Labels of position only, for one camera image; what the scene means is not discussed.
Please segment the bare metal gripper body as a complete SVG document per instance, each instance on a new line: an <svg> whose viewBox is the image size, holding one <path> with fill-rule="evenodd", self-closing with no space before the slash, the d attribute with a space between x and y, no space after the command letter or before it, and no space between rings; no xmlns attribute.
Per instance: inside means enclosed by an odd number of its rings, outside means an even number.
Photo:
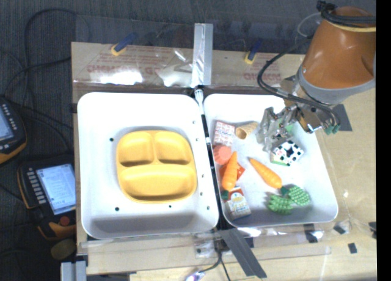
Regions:
<svg viewBox="0 0 391 281"><path fill-rule="evenodd" d="M332 111L328 107L302 98L288 100L288 105L295 108L294 117L307 133L332 130Z"/></svg>

